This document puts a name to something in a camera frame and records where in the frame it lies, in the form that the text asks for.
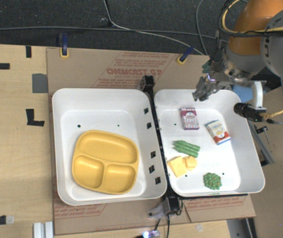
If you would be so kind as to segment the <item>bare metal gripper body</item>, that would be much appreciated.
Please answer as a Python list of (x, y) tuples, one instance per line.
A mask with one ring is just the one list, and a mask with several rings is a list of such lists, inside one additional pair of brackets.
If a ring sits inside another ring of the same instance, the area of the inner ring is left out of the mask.
[(254, 72), (247, 72), (231, 62), (214, 64), (215, 91), (230, 90), (233, 85), (246, 86)]

